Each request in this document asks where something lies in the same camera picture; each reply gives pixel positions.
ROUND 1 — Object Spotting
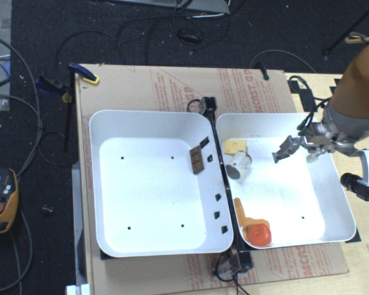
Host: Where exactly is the yellow cheese wedge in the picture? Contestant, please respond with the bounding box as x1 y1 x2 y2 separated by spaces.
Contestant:
223 138 248 157

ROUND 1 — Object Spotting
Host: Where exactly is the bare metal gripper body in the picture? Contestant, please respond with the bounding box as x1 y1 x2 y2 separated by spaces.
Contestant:
298 122 359 157

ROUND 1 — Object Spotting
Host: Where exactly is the red-orange round fruit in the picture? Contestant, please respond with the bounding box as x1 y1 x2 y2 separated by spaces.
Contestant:
248 224 272 247

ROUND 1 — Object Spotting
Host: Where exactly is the pale orange plastic scoop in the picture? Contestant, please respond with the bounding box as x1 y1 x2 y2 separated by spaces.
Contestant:
233 197 270 240

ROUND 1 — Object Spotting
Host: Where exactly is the white can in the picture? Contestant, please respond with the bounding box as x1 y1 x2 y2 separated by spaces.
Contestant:
225 151 253 181

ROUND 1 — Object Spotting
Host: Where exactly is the white plastic tray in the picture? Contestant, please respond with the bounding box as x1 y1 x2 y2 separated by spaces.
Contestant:
215 112 357 250
89 109 235 258

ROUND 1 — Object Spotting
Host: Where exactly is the brown chocolate bar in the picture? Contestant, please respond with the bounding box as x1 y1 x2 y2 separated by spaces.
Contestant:
189 145 206 175

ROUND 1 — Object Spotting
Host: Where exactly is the black block with thin wires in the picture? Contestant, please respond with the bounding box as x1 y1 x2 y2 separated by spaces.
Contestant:
198 96 217 115
215 250 254 281

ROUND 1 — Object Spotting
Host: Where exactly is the brown cardboard board, red print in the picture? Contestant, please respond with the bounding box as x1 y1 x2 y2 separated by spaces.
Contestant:
74 63 350 295

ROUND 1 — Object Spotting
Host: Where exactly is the black cylinder on white bracket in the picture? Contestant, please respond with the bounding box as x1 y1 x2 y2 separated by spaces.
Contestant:
339 148 369 202

